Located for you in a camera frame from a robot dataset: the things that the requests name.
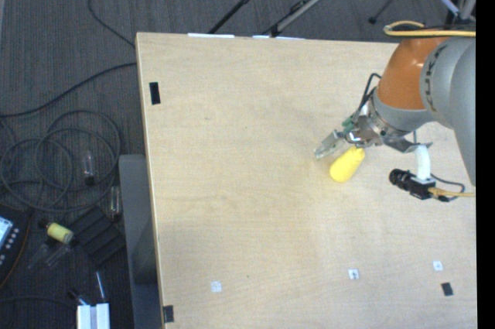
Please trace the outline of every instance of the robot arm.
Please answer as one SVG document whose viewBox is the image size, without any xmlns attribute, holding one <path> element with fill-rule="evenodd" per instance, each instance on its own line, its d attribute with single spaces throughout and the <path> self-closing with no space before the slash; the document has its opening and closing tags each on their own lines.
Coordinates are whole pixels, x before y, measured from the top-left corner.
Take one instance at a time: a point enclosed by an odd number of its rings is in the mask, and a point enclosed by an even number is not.
<svg viewBox="0 0 495 329">
<path fill-rule="evenodd" d="M 476 38 L 404 39 L 378 85 L 368 92 L 372 77 L 357 110 L 342 131 L 335 130 L 323 140 L 316 158 L 335 152 L 345 142 L 358 149 L 387 145 L 402 153 L 415 152 L 418 171 L 422 163 L 428 167 L 415 181 L 431 183 L 429 144 L 409 142 L 405 136 L 437 121 L 454 130 L 469 179 L 476 186 Z M 392 171 L 393 184 L 405 179 L 406 173 L 400 172 Z"/>
</svg>

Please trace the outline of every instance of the table surface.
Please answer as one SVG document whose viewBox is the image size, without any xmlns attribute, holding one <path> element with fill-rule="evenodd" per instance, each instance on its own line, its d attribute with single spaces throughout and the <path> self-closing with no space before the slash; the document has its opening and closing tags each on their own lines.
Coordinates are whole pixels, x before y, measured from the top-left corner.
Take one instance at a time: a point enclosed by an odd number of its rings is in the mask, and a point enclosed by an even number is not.
<svg viewBox="0 0 495 329">
<path fill-rule="evenodd" d="M 392 186 L 416 162 L 386 146 L 347 183 L 328 169 L 348 146 L 313 155 L 396 44 L 138 33 L 136 47 L 167 328 L 477 327 L 476 199 Z M 472 190 L 452 130 L 418 140 L 436 176 Z"/>
</svg>

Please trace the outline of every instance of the electronic device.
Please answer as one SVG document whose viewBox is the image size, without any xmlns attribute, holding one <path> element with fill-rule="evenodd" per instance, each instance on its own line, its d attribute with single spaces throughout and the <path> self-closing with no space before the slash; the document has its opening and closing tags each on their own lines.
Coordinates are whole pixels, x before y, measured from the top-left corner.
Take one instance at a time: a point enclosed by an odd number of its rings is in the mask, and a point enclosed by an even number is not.
<svg viewBox="0 0 495 329">
<path fill-rule="evenodd" d="M 24 249 L 31 211 L 0 204 L 0 288 L 7 282 Z"/>
</svg>

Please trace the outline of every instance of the gray carpet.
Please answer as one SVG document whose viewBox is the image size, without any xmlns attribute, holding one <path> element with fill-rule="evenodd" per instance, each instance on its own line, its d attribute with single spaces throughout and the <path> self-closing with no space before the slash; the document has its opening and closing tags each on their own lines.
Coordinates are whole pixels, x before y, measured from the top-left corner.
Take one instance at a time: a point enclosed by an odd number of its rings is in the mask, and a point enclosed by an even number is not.
<svg viewBox="0 0 495 329">
<path fill-rule="evenodd" d="M 207 33 L 238 1 L 92 0 L 91 4 L 98 17 L 132 43 L 137 31 Z M 218 33 L 237 36 L 262 33 L 298 1 L 251 0 Z M 443 24 L 446 19 L 447 9 L 439 0 L 400 0 L 384 12 L 376 25 L 371 25 L 368 18 L 385 1 L 322 0 L 288 26 L 283 36 L 391 42 L 396 40 L 382 32 L 388 23 L 410 19 L 433 26 Z M 26 209 L 28 204 L 16 197 L 20 196 L 34 207 L 54 207 L 55 211 L 36 209 L 26 250 L 0 290 L 0 299 L 44 296 L 73 307 L 67 290 L 76 288 L 98 302 L 96 266 L 82 248 L 74 248 L 53 269 L 39 266 L 29 271 L 27 265 L 46 239 L 36 226 L 40 218 L 69 224 L 87 209 L 68 213 L 65 210 L 93 203 L 108 213 L 106 190 L 118 184 L 112 152 L 144 154 L 135 66 L 129 64 L 108 71 L 39 110 L 16 114 L 40 107 L 102 70 L 135 62 L 135 51 L 131 44 L 94 19 L 87 0 L 5 0 L 4 7 L 0 22 L 0 155 L 9 153 L 9 163 L 3 169 L 7 180 L 25 182 L 12 185 L 15 195 L 0 187 L 0 203 Z M 120 147 L 108 121 L 99 115 L 77 112 L 57 120 L 69 111 L 80 109 L 107 116 L 118 129 Z M 57 121 L 52 130 L 70 129 L 48 135 L 54 120 Z M 94 153 L 100 182 L 95 187 L 84 187 L 82 180 L 79 162 L 85 149 Z M 64 193 L 71 175 L 70 189 Z M 41 190 L 40 179 L 45 179 Z M 115 227 L 123 232 L 121 222 Z M 133 327 L 126 258 L 125 250 L 121 250 L 101 267 L 111 301 L 112 327 L 117 329 Z M 74 320 L 70 306 L 53 301 L 0 303 L 2 328 L 9 324 L 14 328 L 67 329 Z"/>
</svg>

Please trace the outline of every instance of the yellow cable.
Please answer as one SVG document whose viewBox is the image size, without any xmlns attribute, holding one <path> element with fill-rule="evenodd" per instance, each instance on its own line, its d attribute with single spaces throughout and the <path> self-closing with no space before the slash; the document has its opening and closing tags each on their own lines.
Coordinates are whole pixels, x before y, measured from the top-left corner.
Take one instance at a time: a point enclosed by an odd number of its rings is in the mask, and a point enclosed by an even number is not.
<svg viewBox="0 0 495 329">
<path fill-rule="evenodd" d="M 455 191 L 447 191 L 438 187 L 428 188 L 428 192 L 434 196 L 446 196 L 446 197 L 475 197 L 474 193 L 456 193 Z"/>
<path fill-rule="evenodd" d="M 394 30 L 397 26 L 416 26 L 418 30 Z M 476 31 L 472 30 L 438 30 L 428 29 L 424 24 L 415 21 L 397 21 L 384 27 L 384 32 L 389 36 L 402 37 L 435 37 L 435 36 L 465 36 L 476 37 Z"/>
</svg>

